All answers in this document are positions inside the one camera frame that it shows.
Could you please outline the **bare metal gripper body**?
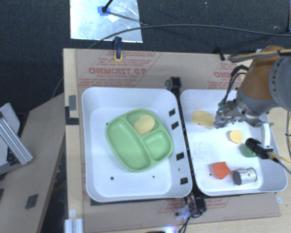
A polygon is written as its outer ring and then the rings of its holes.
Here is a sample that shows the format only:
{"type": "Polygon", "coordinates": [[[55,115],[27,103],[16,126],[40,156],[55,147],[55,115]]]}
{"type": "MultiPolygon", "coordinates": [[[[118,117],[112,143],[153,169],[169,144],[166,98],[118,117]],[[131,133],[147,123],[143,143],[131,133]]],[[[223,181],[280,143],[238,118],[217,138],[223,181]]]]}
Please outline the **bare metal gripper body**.
{"type": "Polygon", "coordinates": [[[260,118],[274,107],[273,100],[231,100],[218,111],[223,118],[233,117],[234,122],[246,122],[252,127],[265,123],[260,118]]]}

